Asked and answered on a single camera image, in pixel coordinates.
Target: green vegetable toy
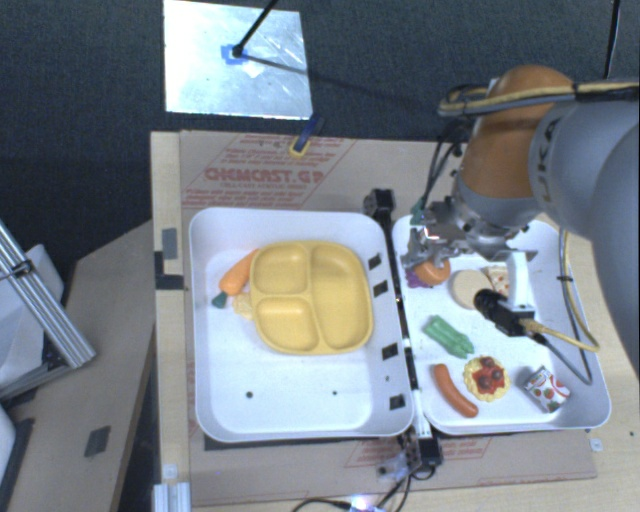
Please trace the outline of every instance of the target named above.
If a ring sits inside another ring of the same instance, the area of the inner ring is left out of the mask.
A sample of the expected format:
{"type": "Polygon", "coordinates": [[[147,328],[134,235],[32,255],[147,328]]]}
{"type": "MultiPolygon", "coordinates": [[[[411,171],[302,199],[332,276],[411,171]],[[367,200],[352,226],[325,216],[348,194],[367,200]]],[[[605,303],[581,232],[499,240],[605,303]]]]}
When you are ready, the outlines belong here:
{"type": "Polygon", "coordinates": [[[456,331],[438,315],[433,316],[422,330],[427,336],[440,343],[452,356],[466,359],[469,354],[474,352],[469,337],[456,331]]]}

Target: wire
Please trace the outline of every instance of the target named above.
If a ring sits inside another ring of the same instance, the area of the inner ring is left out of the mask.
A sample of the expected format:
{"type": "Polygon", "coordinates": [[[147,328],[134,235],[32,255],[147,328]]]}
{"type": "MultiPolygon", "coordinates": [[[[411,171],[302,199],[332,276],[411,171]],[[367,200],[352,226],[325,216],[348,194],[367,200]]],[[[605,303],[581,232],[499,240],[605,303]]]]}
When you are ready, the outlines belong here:
{"type": "Polygon", "coordinates": [[[394,511],[394,512],[400,512],[400,510],[402,510],[402,507],[404,507],[404,504],[407,501],[407,497],[409,496],[409,491],[411,489],[411,480],[425,482],[429,480],[436,472],[436,466],[431,465],[430,471],[427,474],[427,476],[417,477],[416,475],[420,472],[421,469],[422,469],[422,466],[418,466],[411,473],[409,473],[409,475],[407,475],[405,478],[400,480],[387,494],[384,495],[384,497],[376,505],[376,508],[382,508],[391,498],[393,498],[393,496],[395,496],[395,494],[398,492],[400,487],[402,487],[402,485],[406,482],[406,486],[403,491],[402,500],[400,501],[398,508],[396,508],[396,510],[394,511]]]}
{"type": "Polygon", "coordinates": [[[438,143],[436,149],[431,158],[431,164],[429,166],[429,172],[427,174],[427,185],[425,187],[424,194],[421,198],[421,209],[427,205],[429,195],[431,194],[433,187],[435,186],[438,178],[442,174],[449,157],[453,154],[459,156],[462,154],[460,145],[469,139],[469,133],[471,132],[472,123],[468,119],[455,120],[449,123],[442,132],[442,135],[438,137],[438,143]],[[440,151],[442,145],[450,143],[451,146],[445,151],[442,158],[440,158],[440,151]]]}
{"type": "Polygon", "coordinates": [[[582,350],[587,350],[589,352],[598,352],[598,350],[600,350],[600,345],[595,345],[595,346],[586,345],[585,343],[582,343],[581,341],[578,341],[575,338],[572,338],[571,336],[567,336],[566,334],[563,334],[559,331],[551,329],[550,327],[547,327],[546,325],[543,325],[540,322],[535,321],[533,318],[522,318],[520,319],[519,323],[529,332],[536,333],[536,334],[549,334],[554,338],[558,338],[559,340],[566,341],[567,343],[570,343],[571,345],[581,348],[582,350]]]}
{"type": "Polygon", "coordinates": [[[347,503],[346,501],[326,500],[324,498],[309,498],[298,503],[298,505],[294,509],[292,509],[291,512],[298,512],[298,510],[306,507],[311,503],[324,503],[325,505],[331,505],[341,510],[351,510],[351,504],[347,503]]]}
{"type": "Polygon", "coordinates": [[[407,498],[409,497],[409,491],[411,490],[412,478],[413,478],[413,475],[409,475],[407,477],[407,486],[404,488],[404,493],[402,494],[402,500],[400,501],[400,504],[398,505],[398,508],[395,510],[395,512],[400,512],[404,507],[404,504],[407,502],[407,498]]]}
{"type": "Polygon", "coordinates": [[[471,101],[464,97],[462,101],[458,101],[458,99],[462,97],[462,91],[454,90],[440,102],[438,105],[438,114],[443,117],[489,114],[491,112],[506,110],[508,108],[527,107],[541,103],[571,101],[580,97],[586,98],[602,94],[614,96],[617,93],[629,92],[637,97],[638,85],[638,82],[574,83],[563,86],[539,87],[536,89],[518,91],[502,94],[492,98],[471,101]]]}
{"type": "Polygon", "coordinates": [[[566,292],[567,300],[569,301],[569,306],[571,308],[571,312],[573,313],[574,318],[578,322],[580,329],[582,332],[589,338],[589,341],[595,346],[600,348],[600,344],[596,340],[595,336],[591,334],[591,331],[587,327],[586,323],[582,320],[582,315],[578,311],[578,305],[576,303],[576,299],[573,295],[573,291],[569,286],[569,282],[573,281],[573,277],[570,275],[571,271],[569,270],[569,250],[568,250],[568,240],[569,240],[569,232],[562,229],[560,230],[560,246],[563,248],[562,254],[562,286],[566,292]]]}
{"type": "Polygon", "coordinates": [[[591,369],[589,368],[589,366],[586,364],[586,361],[584,359],[584,351],[581,351],[583,354],[583,362],[585,363],[585,369],[587,371],[587,377],[584,377],[580,371],[571,364],[571,362],[569,362],[569,360],[564,356],[564,354],[562,352],[560,352],[556,347],[554,347],[551,343],[549,343],[549,340],[547,338],[545,338],[542,334],[539,333],[534,333],[532,335],[532,338],[537,341],[538,343],[540,343],[540,345],[543,345],[545,347],[547,347],[551,352],[553,352],[556,357],[558,359],[560,359],[560,361],[562,361],[564,363],[564,365],[569,368],[569,370],[571,370],[571,373],[573,373],[576,377],[578,377],[582,382],[584,382],[587,386],[590,386],[593,383],[593,376],[591,375],[591,369]]]}
{"type": "Polygon", "coordinates": [[[604,78],[609,78],[611,74],[611,65],[613,63],[613,55],[616,51],[616,43],[618,42],[618,30],[620,24],[620,0],[613,0],[611,9],[611,26],[609,27],[609,44],[607,45],[607,60],[604,64],[604,78]]]}

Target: yellow divided plate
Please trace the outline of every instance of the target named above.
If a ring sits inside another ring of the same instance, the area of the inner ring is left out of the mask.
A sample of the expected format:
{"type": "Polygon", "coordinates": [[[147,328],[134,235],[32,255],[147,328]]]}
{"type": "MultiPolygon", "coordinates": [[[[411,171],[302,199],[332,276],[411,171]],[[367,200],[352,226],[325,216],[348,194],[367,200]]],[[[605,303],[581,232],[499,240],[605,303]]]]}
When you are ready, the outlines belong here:
{"type": "Polygon", "coordinates": [[[289,354],[355,350],[373,329],[362,264],[350,249],[331,242],[260,249],[251,265],[251,304],[262,340],[289,354]]]}

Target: toy carrot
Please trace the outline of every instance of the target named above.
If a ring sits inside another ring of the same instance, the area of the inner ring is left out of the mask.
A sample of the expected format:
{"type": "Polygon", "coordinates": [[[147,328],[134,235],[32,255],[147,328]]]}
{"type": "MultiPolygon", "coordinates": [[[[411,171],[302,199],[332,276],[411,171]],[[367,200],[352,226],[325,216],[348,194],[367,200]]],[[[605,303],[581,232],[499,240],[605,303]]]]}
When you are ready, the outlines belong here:
{"type": "Polygon", "coordinates": [[[258,249],[254,249],[227,270],[218,283],[220,293],[213,298],[211,304],[217,308],[223,308],[228,296],[238,295],[242,291],[244,285],[247,284],[249,280],[251,262],[257,252],[258,249]]]}

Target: toy sausage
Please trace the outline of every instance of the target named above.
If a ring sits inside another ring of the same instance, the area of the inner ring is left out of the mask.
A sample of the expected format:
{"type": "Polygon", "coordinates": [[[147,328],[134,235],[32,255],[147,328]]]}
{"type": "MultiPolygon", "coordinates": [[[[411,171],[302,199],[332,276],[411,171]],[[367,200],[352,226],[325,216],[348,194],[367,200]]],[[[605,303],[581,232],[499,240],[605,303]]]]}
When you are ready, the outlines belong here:
{"type": "Polygon", "coordinates": [[[478,415],[478,407],[467,400],[455,387],[449,375],[449,369],[444,364],[437,364],[433,368],[433,376],[436,379],[438,389],[445,400],[463,416],[473,418],[478,415]]]}

